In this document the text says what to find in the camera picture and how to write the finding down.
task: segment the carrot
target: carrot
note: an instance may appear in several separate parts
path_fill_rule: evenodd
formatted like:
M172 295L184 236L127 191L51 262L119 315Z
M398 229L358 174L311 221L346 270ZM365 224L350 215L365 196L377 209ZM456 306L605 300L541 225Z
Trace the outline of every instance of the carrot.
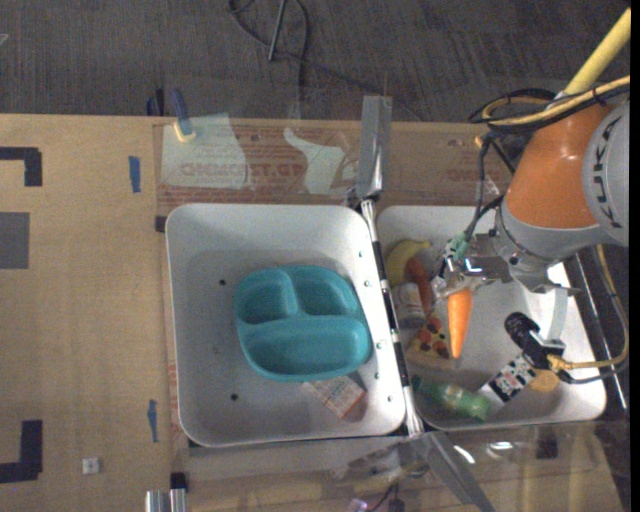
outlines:
M449 295L447 312L449 314L449 339L451 340L451 355L454 359L460 357L462 345L467 336L471 309L473 307L473 294L469 288Z
M422 262L412 256L407 260L404 266L405 273L409 280L418 285L418 293L420 294L420 302L422 302L422 310L429 318L433 309L433 291L431 290L431 276L427 274Z

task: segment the yellow banana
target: yellow banana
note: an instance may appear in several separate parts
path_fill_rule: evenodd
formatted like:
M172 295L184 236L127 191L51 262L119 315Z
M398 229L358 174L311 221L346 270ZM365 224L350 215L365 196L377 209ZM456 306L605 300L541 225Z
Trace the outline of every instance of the yellow banana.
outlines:
M431 243L427 240L417 242L416 240L402 240L389 251L385 258L385 269L387 271L387 279L391 286L396 286L405 281L404 271L407 261L422 249L428 249Z

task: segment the yellow pole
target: yellow pole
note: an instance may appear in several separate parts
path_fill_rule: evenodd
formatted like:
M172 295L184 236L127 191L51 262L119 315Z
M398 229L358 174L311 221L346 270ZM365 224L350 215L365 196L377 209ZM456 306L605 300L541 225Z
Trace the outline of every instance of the yellow pole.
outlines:
M630 38L631 8L628 7L583 64L580 71L569 82L563 95L575 94L589 89Z

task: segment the green bottle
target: green bottle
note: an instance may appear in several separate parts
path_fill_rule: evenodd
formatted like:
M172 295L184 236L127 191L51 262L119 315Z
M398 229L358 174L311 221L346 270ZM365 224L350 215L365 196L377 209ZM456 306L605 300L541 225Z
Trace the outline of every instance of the green bottle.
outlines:
M480 421L487 419L490 402L488 398L482 395L467 391L456 384L427 382L417 375L411 378L411 385L416 394L432 399L460 416L467 416Z

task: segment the teal bowl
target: teal bowl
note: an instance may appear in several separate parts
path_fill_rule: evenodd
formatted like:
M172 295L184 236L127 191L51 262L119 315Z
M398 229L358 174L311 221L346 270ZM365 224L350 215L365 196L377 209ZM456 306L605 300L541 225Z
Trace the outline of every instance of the teal bowl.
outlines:
M233 310L247 361L268 379L331 379L356 371L371 355L371 336L355 290L324 267L253 272L238 284Z

